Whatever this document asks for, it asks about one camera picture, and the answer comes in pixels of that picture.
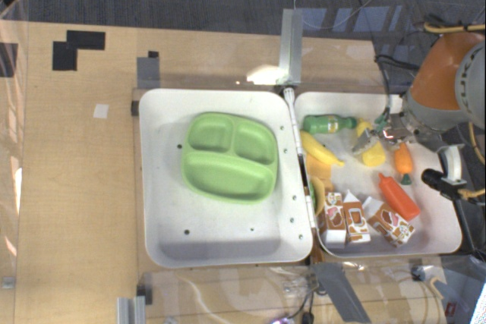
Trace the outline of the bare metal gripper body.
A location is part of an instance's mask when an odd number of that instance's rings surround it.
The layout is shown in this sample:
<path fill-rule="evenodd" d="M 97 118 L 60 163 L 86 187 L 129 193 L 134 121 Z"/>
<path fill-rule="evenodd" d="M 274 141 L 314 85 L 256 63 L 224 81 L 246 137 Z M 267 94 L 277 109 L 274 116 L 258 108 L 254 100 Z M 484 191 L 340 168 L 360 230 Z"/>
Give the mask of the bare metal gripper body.
<path fill-rule="evenodd" d="M 406 114 L 391 114 L 386 118 L 381 115 L 375 124 L 378 137 L 389 143 L 413 141 L 418 128 L 416 119 Z"/>

